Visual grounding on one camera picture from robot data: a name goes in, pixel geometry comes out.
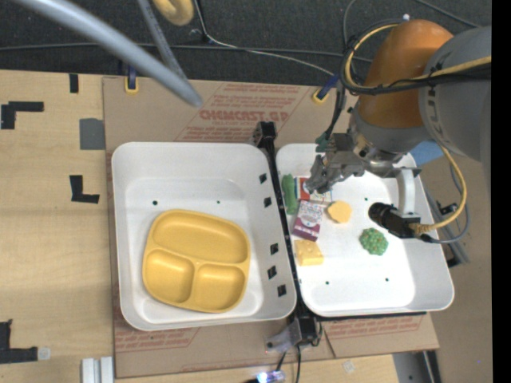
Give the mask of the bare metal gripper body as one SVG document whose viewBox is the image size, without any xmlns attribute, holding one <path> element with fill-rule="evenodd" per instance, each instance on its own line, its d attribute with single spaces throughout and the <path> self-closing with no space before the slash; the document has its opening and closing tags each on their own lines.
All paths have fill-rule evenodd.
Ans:
<svg viewBox="0 0 511 383">
<path fill-rule="evenodd" d="M 386 178 L 403 156 L 377 148 L 360 133 L 335 133 L 328 141 L 323 166 L 331 179 L 360 177 L 365 172 Z"/>
</svg>

